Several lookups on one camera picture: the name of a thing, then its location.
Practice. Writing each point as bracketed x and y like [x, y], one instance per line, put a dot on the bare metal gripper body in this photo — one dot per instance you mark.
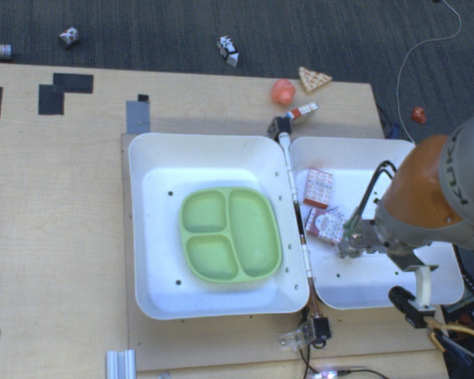
[361, 240]

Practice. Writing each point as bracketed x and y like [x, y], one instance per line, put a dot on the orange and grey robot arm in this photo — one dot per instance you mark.
[422, 188]

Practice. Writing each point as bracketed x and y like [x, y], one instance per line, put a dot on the red and white packet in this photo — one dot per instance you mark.
[324, 225]

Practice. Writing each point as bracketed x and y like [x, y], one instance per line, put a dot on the white plastic tray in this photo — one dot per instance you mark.
[351, 286]
[158, 227]

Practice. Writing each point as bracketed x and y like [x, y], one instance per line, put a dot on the red and white patterned carton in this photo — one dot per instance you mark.
[318, 187]

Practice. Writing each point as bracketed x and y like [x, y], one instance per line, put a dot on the thin black and white rod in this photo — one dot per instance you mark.
[291, 176]

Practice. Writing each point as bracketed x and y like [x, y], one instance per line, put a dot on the green divided plate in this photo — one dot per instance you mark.
[245, 231]

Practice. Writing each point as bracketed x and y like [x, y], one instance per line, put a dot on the small red toy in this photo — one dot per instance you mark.
[418, 115]

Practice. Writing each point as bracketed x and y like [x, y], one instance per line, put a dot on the red white and blue carton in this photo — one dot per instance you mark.
[303, 112]

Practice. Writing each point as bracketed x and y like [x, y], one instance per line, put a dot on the pink toy food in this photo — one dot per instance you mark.
[283, 91]

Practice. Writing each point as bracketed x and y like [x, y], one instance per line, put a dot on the toy pizza slice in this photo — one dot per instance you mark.
[312, 79]

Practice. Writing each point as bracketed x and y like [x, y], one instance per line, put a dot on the black and white carton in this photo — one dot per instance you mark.
[228, 50]

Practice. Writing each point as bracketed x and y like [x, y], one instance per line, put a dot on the brown and white small carton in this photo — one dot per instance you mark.
[69, 37]

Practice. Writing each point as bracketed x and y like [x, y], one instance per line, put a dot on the small white can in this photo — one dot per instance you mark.
[1, 51]

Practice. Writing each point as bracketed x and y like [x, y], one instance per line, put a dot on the black cylinder on white bracket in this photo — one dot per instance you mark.
[408, 304]

